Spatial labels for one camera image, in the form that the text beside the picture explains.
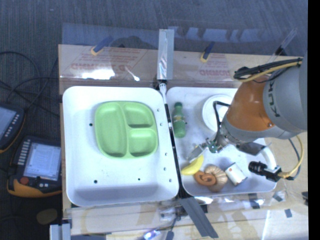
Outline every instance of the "blue clip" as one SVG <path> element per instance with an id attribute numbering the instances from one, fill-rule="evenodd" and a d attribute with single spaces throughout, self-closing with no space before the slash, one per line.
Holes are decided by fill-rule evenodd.
<path id="1" fill-rule="evenodd" d="M 200 60 L 204 63 L 206 63 L 209 59 L 209 55 L 211 53 L 212 48 L 214 47 L 215 42 L 211 42 L 204 50 L 204 52 L 201 54 Z"/>
<path id="2" fill-rule="evenodd" d="M 91 54 L 94 56 L 97 56 L 99 53 L 102 52 L 105 46 L 108 46 L 110 42 L 113 41 L 113 38 L 111 36 L 106 37 L 101 42 L 99 42 L 95 47 L 91 49 Z"/>

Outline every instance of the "black cable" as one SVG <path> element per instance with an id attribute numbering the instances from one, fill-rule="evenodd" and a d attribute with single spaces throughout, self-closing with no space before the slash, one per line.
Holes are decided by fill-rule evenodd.
<path id="1" fill-rule="evenodd" d="M 56 59 L 51 67 L 50 70 L 50 74 L 49 74 L 49 78 L 51 77 L 52 72 L 54 71 L 55 65 L 58 62 L 58 59 Z M 42 94 L 42 92 L 44 91 L 44 89 L 47 87 L 47 84 L 49 82 L 49 78 L 46 80 L 46 82 L 44 83 L 43 87 L 41 88 L 41 90 L 39 91 L 39 93 L 37 94 L 37 96 L 33 99 L 33 101 L 31 101 L 29 107 L 26 109 L 27 111 L 30 109 L 30 107 L 35 103 L 35 101 L 39 98 L 39 96 Z"/>
<path id="2" fill-rule="evenodd" d="M 15 220 L 15 219 L 22 219 L 22 220 L 26 220 L 25 218 L 21 217 L 21 216 L 14 216 L 14 215 L 10 215 L 10 216 L 6 216 L 6 217 L 2 217 L 0 218 L 0 223 L 3 223 L 5 221 L 9 221 L 9 220 Z"/>
<path id="3" fill-rule="evenodd" d="M 286 67 L 285 69 L 279 69 L 280 72 L 275 73 L 274 75 L 272 75 L 269 79 L 264 80 L 264 81 L 257 81 L 257 80 L 253 80 L 254 82 L 258 83 L 258 84 L 262 84 L 262 83 L 266 83 L 266 82 L 270 82 L 275 80 L 276 78 L 278 78 L 279 76 L 281 76 L 284 72 L 286 72 L 288 69 L 290 69 L 290 67 Z"/>
<path id="4" fill-rule="evenodd" d="M 11 94 L 14 93 L 18 87 L 22 86 L 23 84 L 25 84 L 25 83 L 27 83 L 27 82 L 34 81 L 34 80 L 39 80 L 39 79 L 56 79 L 56 80 L 57 80 L 58 78 L 57 78 L 57 77 L 48 77 L 48 76 L 38 76 L 38 77 L 33 77 L 33 78 L 26 79 L 26 80 L 18 83 L 15 87 L 13 87 L 13 88 L 11 89 L 10 93 L 9 93 L 9 94 L 7 95 L 7 97 L 6 97 L 5 103 L 9 103 L 9 98 L 10 98 Z M 44 87 L 42 87 L 41 90 L 40 90 L 40 92 L 38 92 L 36 98 L 39 97 L 39 93 L 40 93 L 40 95 L 41 95 L 41 92 L 43 91 Z"/>
<path id="5" fill-rule="evenodd" d="M 303 59 L 302 58 L 296 58 L 296 59 L 286 59 L 286 60 L 281 60 L 281 61 L 276 61 L 276 62 L 271 62 L 271 63 L 267 63 L 264 65 L 259 65 L 259 66 L 255 66 L 255 67 L 246 67 L 243 66 L 241 68 L 239 68 L 237 71 L 234 72 L 234 78 L 238 79 L 238 80 L 245 80 L 245 78 L 242 78 L 243 76 L 246 75 L 254 75 L 254 74 L 258 74 L 258 73 L 262 73 L 268 69 L 271 68 L 275 68 L 278 66 L 282 66 L 285 64 L 289 64 L 289 63 L 297 63 L 297 65 L 299 65 L 299 62 L 301 62 Z"/>
<path id="6" fill-rule="evenodd" d="M 0 84 L 3 84 L 4 86 L 0 86 L 0 88 L 3 88 L 7 91 L 11 91 L 12 90 L 12 87 L 10 85 L 8 85 L 7 83 L 5 83 L 4 81 L 0 80 Z M 26 100 L 27 102 L 31 102 L 31 100 L 27 99 L 25 96 L 23 96 L 21 93 L 23 94 L 31 94 L 31 95 L 37 95 L 38 92 L 35 92 L 35 91 L 30 91 L 30 90 L 14 90 L 14 92 L 19 95 L 21 98 L 23 98 L 24 100 Z M 41 95 L 41 97 L 44 97 L 48 100 L 52 100 L 53 102 L 59 102 L 58 99 L 55 99 L 55 98 L 52 98 L 50 96 L 47 96 L 47 95 Z"/>
<path id="7" fill-rule="evenodd" d="M 221 126 L 221 122 L 220 122 L 219 114 L 218 114 L 218 110 L 217 110 L 217 105 L 226 106 L 226 107 L 230 106 L 230 104 L 223 103 L 223 102 L 218 101 L 218 100 L 214 101 L 213 104 L 212 104 L 213 110 L 214 110 L 214 114 L 215 114 L 216 127 L 217 127 L 216 134 L 215 134 L 213 142 L 217 141 L 217 138 L 218 138 L 218 135 L 219 135 L 218 133 L 220 131 L 220 126 Z"/>
<path id="8" fill-rule="evenodd" d="M 36 62 L 32 58 L 28 57 L 27 55 L 25 55 L 23 53 L 20 53 L 20 52 L 17 52 L 17 51 L 13 51 L 13 50 L 7 50 L 7 51 L 1 51 L 0 52 L 0 56 L 1 55 L 5 55 L 5 54 L 15 54 L 15 55 L 19 55 L 19 56 L 24 57 L 25 59 L 27 59 L 28 61 L 30 61 L 32 63 L 32 65 L 34 66 L 35 71 L 37 72 L 37 75 L 38 76 L 41 75 L 40 74 L 40 69 L 39 69 L 38 65 L 36 64 Z"/>
<path id="9" fill-rule="evenodd" d="M 293 141 L 290 138 L 288 140 L 290 141 L 290 143 L 291 143 L 291 145 L 292 145 L 292 147 L 294 149 L 294 152 L 295 152 L 295 154 L 296 154 L 296 156 L 298 158 L 298 161 L 299 161 L 300 160 L 300 155 L 299 155 L 299 152 L 296 149 L 295 144 L 293 143 Z M 298 170 L 296 171 L 295 176 L 289 176 L 289 177 L 287 177 L 285 179 L 288 180 L 288 181 L 293 181 L 299 175 L 300 170 L 301 170 L 301 165 L 298 167 Z"/>

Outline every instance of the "white tray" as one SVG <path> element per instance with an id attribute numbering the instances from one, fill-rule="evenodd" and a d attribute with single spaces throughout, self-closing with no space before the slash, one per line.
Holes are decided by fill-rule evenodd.
<path id="1" fill-rule="evenodd" d="M 134 101 L 152 110 L 158 148 L 135 159 L 106 157 L 95 137 L 96 108 L 108 101 Z M 163 98 L 152 88 L 74 86 L 62 98 L 66 193 L 77 206 L 156 202 L 179 190 Z"/>
<path id="2" fill-rule="evenodd" d="M 225 102 L 226 97 L 229 97 L 230 100 L 232 100 L 236 91 L 237 89 L 235 88 L 202 87 L 173 87 L 168 90 L 167 103 L 169 110 L 172 113 L 174 111 L 175 103 L 181 102 L 182 111 L 187 122 L 185 137 L 175 138 L 176 152 L 180 169 L 189 164 L 189 162 L 184 158 L 183 154 L 189 154 L 196 145 L 205 142 L 206 138 L 211 138 L 216 134 L 217 130 L 212 130 L 212 123 L 208 123 L 206 120 L 208 119 L 208 112 L 203 113 L 203 107 L 212 109 L 211 114 L 215 121 L 216 117 L 212 107 L 211 97 L 218 97 L 218 100 L 223 97 L 221 101 Z M 211 99 L 211 106 L 207 106 L 208 103 L 206 103 L 206 101 L 209 99 Z M 258 139 L 256 142 L 262 145 L 266 144 L 264 139 Z M 266 152 L 266 155 L 269 158 L 274 159 L 274 156 L 268 147 L 264 149 L 264 152 Z M 193 176 L 181 175 L 183 187 L 190 195 L 195 197 L 214 197 L 221 195 L 272 191 L 277 184 L 273 181 L 267 180 L 264 176 L 256 175 L 250 172 L 248 165 L 251 161 L 261 161 L 266 163 L 265 157 L 261 153 L 257 156 L 249 155 L 238 151 L 233 145 L 226 146 L 218 154 L 211 153 L 209 150 L 207 150 L 204 153 L 204 162 L 200 169 L 201 171 L 203 171 L 209 164 L 214 164 L 225 170 L 232 163 L 236 163 L 244 175 L 247 176 L 247 179 L 237 186 L 234 186 L 233 183 L 228 180 L 220 192 L 212 193 L 206 186 L 199 185 L 194 180 Z"/>

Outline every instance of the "yellow banana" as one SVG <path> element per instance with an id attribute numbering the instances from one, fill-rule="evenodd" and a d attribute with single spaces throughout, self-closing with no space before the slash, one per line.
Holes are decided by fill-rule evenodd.
<path id="1" fill-rule="evenodd" d="M 200 155 L 198 158 L 193 160 L 190 164 L 184 167 L 181 170 L 181 174 L 183 175 L 194 175 L 197 171 L 200 170 L 202 164 L 204 163 L 205 157 L 204 155 Z"/>

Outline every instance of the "table surface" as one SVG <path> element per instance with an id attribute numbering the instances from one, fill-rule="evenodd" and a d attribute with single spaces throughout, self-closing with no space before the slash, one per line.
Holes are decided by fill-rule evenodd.
<path id="1" fill-rule="evenodd" d="M 70 61 L 79 58 L 79 54 L 85 47 L 80 45 L 59 46 L 59 73 L 63 75 L 70 69 Z M 155 50 L 142 50 L 140 60 L 131 67 L 136 76 L 142 77 L 144 71 L 147 73 L 141 82 L 133 79 L 122 81 L 101 81 L 98 79 L 80 79 L 72 76 L 60 77 L 60 95 L 71 86 L 150 86 L 156 74 L 158 53 Z M 254 67 L 265 64 L 269 57 L 264 55 L 243 54 L 216 54 L 210 63 L 203 65 L 199 60 L 197 52 L 174 52 L 174 72 L 176 85 L 187 86 L 218 86 L 238 87 L 239 83 L 230 77 L 233 72 L 243 66 Z M 277 60 L 290 59 L 289 57 L 278 57 Z M 217 72 L 226 76 L 217 76 Z M 96 206 L 96 207 L 73 207 L 66 194 L 66 165 L 64 150 L 64 120 L 63 106 L 61 112 L 61 147 L 62 147 L 62 177 L 63 177 L 63 211 L 66 219 L 72 219 L 71 235 L 87 235 L 109 233 L 106 239 L 140 239 L 145 233 L 152 229 L 161 229 L 155 240 L 164 240 L 172 218 L 170 208 L 174 202 L 168 203 L 136 203 L 128 205 Z M 218 198 L 207 206 L 206 216 L 212 223 L 213 228 L 219 235 L 219 239 L 308 239 L 309 238 L 309 211 L 308 203 L 305 202 L 303 193 L 308 193 L 308 133 L 299 135 L 304 145 L 305 158 L 301 165 L 299 176 L 293 180 L 281 179 L 277 187 L 271 193 L 257 195 L 252 199 L 248 196 L 227 196 Z M 296 138 L 292 139 L 299 146 Z M 270 143 L 278 165 L 283 171 L 291 170 L 297 163 L 297 158 L 288 140 L 266 138 Z M 189 216 L 181 217 L 172 229 L 174 239 L 193 240 L 210 239 L 202 237 Z"/>

